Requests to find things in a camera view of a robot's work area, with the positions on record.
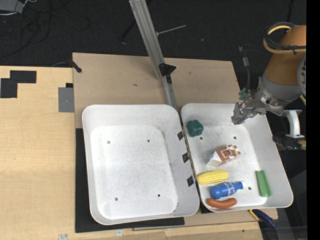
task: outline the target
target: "bottle cap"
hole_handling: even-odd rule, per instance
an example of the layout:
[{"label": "bottle cap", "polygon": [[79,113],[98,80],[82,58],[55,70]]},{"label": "bottle cap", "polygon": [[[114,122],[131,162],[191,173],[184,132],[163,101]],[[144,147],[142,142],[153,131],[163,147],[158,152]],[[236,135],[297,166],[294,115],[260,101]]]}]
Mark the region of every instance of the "bottle cap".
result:
[{"label": "bottle cap", "polygon": [[243,188],[245,188],[247,186],[243,180],[241,180],[240,182],[242,183]]}]

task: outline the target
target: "orange sausage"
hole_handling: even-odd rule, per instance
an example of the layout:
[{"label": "orange sausage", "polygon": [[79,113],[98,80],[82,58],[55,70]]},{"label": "orange sausage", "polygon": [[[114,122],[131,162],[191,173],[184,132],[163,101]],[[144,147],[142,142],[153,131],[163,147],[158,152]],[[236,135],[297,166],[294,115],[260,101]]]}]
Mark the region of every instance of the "orange sausage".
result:
[{"label": "orange sausage", "polygon": [[216,199],[213,199],[213,198],[208,198],[206,200],[206,203],[209,205],[209,206],[212,206],[212,207],[216,207],[216,208],[220,208],[220,209],[225,209],[225,208],[229,208],[231,206],[234,206],[236,203],[237,203],[237,199],[235,198],[229,198],[227,200],[224,200],[224,201],[218,201]]}]

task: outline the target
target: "green rectangular block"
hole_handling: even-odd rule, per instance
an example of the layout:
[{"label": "green rectangular block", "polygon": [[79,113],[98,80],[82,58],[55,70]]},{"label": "green rectangular block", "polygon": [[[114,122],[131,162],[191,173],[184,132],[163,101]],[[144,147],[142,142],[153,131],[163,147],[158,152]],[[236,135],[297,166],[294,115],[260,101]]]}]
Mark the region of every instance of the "green rectangular block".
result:
[{"label": "green rectangular block", "polygon": [[260,195],[262,197],[270,197],[272,195],[272,192],[271,192],[265,171],[256,170],[255,174],[259,184]]}]

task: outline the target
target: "blue handle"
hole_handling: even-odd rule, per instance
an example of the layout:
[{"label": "blue handle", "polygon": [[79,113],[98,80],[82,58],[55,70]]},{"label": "blue handle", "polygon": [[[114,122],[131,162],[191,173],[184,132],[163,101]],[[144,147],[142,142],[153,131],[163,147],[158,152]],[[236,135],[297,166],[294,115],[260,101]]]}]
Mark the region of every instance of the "blue handle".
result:
[{"label": "blue handle", "polygon": [[252,212],[262,221],[264,222],[270,229],[274,230],[276,228],[275,221],[265,214],[262,210],[252,209]]}]

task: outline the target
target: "green block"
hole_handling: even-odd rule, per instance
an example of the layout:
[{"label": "green block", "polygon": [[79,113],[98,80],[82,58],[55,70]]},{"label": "green block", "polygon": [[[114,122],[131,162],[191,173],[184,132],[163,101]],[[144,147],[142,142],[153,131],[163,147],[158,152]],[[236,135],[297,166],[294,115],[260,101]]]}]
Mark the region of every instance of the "green block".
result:
[{"label": "green block", "polygon": [[262,197],[270,197],[272,195],[272,192],[271,192],[265,171],[256,170],[255,174],[259,184],[260,195]]},{"label": "green block", "polygon": [[204,130],[203,125],[198,120],[189,121],[186,128],[191,137],[201,135]]},{"label": "green block", "polygon": [[240,101],[244,101],[246,99],[247,96],[247,89],[243,88],[240,92],[239,92],[239,100]]}]

